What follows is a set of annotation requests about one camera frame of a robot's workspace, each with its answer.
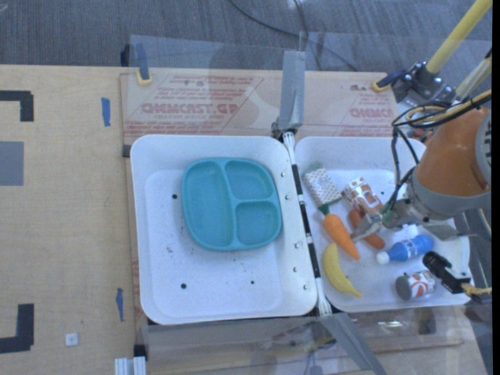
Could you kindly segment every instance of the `soda can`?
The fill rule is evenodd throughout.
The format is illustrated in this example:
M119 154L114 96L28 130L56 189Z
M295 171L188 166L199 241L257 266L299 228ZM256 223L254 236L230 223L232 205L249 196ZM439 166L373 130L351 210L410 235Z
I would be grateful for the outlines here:
M430 271L419 271L412 275L405 273L396 279L396 292L403 300L427 295L436 290L436 280Z
M341 195L353 209L360 213L377 214L383 206L363 177L351 180L349 185L342 190Z

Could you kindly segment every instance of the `banana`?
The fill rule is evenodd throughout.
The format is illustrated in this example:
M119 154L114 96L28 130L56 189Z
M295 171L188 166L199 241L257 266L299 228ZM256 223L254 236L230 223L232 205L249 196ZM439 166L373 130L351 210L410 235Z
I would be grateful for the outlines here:
M356 297L361 297L361 293L355 289L351 281L342 272L338 263L337 243L330 243L323 252L323 268L327 273L327 278L335 289L344 293L353 293Z

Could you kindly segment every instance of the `plastic water bottle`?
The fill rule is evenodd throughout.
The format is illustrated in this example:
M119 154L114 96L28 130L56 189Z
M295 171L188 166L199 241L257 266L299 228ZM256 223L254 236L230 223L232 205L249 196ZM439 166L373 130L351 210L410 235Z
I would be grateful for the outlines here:
M389 261L407 261L429 252L433 247L433 238L419 234L411 239L394 243L387 252L377 253L377 261L381 265L387 264Z

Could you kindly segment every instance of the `orange carrot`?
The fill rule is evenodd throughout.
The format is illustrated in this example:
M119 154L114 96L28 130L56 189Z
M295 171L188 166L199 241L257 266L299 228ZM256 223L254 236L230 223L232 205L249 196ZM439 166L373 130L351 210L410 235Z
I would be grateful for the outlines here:
M358 227L358 223L363 217L357 209L352 209L349 212L349 220L354 228ZM374 248L381 249L385 247L384 239L377 234L369 234L363 240Z
M359 259L358 249L354 245L347 228L336 214L329 212L323 219L323 225L327 233L342 247L352 258Z

